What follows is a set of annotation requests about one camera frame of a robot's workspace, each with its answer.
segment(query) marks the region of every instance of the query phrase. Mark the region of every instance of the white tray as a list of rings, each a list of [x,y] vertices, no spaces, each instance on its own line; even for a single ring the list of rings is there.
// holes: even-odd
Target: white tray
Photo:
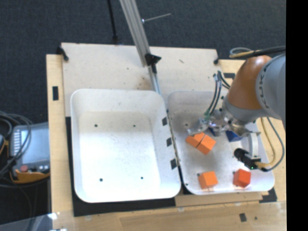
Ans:
[[[178,153],[183,183],[193,194],[203,195],[211,193],[232,192],[263,192],[274,186],[272,171],[263,172],[259,169],[249,170],[238,161],[233,152],[237,148],[249,150],[248,139],[237,142],[229,142],[226,134],[215,137],[209,130],[205,134],[216,140],[216,144],[207,155],[189,145],[185,139],[188,136],[187,129],[192,127],[199,117],[210,106],[214,93],[211,91],[176,91],[168,97],[168,109],[171,119],[171,127],[175,139],[175,147]],[[247,127],[257,132],[256,124]],[[259,155],[262,162],[267,163],[268,158],[260,136],[258,136]],[[251,183],[246,188],[233,185],[233,173],[238,169],[251,172]],[[215,171],[218,184],[212,188],[202,190],[198,181],[198,174],[207,171]]]
[[[158,93],[77,90],[71,97],[71,128],[74,185],[81,200],[171,198],[180,191],[166,106]]]

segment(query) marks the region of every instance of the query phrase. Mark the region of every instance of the gray electronic device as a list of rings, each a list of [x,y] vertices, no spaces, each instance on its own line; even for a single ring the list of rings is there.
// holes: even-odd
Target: gray electronic device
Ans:
[[[14,180],[29,183],[47,177],[50,173],[48,122],[15,126],[10,137],[9,156],[16,157],[11,169]]]

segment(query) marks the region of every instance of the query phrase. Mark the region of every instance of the black floor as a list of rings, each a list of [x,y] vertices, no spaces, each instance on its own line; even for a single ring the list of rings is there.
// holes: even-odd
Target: black floor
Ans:
[[[235,47],[286,45],[286,0],[136,2],[143,19],[171,13],[144,24],[150,46],[211,48],[228,59]],[[119,0],[111,4],[119,42],[133,45]],[[112,39],[107,0],[0,0],[0,111],[47,121],[46,54],[61,42]],[[0,187],[0,224],[28,218],[30,207],[48,213],[47,190],[46,182],[24,192]]]

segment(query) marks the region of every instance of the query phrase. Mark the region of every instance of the orange block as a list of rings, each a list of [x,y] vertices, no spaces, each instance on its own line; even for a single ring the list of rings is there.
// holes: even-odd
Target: orange block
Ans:
[[[210,136],[205,135],[201,143],[196,148],[203,154],[208,154],[212,150],[215,144],[216,144],[215,140],[213,140]]]
[[[251,172],[239,169],[234,173],[233,184],[239,187],[246,187],[250,184]]]
[[[210,188],[218,184],[218,180],[214,171],[200,174],[198,180],[202,189]]]
[[[189,135],[187,138],[186,138],[186,142],[190,145],[192,145],[193,147],[197,147],[198,144],[200,144],[201,140],[203,139],[203,137],[205,136],[204,133],[198,133],[198,134],[195,134],[195,135]]]

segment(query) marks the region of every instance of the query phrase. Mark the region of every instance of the black pole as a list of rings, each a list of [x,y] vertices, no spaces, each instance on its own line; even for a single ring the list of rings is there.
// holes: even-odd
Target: black pole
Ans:
[[[111,19],[112,31],[113,31],[113,34],[114,34],[112,39],[113,39],[114,42],[118,42],[118,37],[117,37],[117,34],[116,34],[116,26],[115,26],[115,20],[114,20],[114,14],[113,14],[113,11],[112,11],[111,1],[107,0],[107,2],[108,2],[110,19]]]

